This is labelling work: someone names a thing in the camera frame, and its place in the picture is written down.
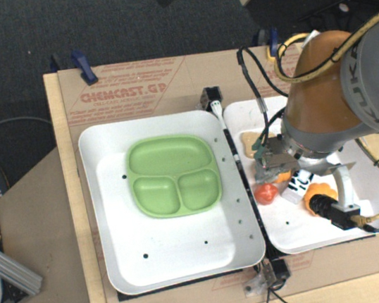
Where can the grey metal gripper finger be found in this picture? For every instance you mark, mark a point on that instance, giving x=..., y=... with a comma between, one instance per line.
x=260, y=173
x=283, y=169

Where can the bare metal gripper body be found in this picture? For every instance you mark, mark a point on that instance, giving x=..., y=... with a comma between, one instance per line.
x=277, y=151

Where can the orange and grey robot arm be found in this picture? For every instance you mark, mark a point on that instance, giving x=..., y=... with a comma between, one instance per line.
x=323, y=97

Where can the orange toy fruit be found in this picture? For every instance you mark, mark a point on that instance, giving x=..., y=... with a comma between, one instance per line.
x=283, y=177

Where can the red toy tomato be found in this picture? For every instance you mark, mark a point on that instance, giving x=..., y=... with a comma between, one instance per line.
x=266, y=194

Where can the white and black carton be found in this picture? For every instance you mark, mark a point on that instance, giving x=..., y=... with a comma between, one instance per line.
x=297, y=189

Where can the thin black and white rod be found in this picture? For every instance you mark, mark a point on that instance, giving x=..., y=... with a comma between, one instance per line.
x=237, y=161

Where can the beige biscuit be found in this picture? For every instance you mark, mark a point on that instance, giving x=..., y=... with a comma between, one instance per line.
x=247, y=145

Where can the orange doughnut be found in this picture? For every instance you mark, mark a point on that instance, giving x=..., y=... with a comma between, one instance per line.
x=318, y=189

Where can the white plastic tray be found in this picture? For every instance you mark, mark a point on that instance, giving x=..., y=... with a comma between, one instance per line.
x=176, y=249
x=295, y=234

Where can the green divided plate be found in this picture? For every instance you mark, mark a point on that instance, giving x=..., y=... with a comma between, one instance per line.
x=173, y=174

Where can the black cylinder on white bracket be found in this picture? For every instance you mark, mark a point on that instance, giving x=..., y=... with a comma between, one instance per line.
x=342, y=215

